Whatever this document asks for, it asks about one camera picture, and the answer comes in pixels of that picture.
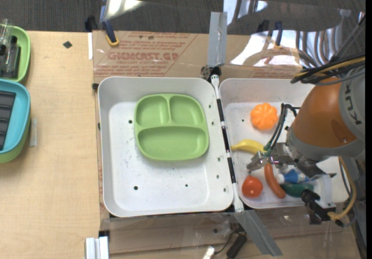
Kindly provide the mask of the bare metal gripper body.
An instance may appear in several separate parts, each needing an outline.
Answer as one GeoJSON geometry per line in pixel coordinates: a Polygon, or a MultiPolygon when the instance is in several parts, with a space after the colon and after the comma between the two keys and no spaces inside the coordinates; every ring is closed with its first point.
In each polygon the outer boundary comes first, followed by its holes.
{"type": "Polygon", "coordinates": [[[293,165],[308,178],[319,178],[324,171],[317,166],[317,162],[306,158],[296,148],[286,143],[277,143],[270,153],[270,161],[276,165],[293,165]]]}

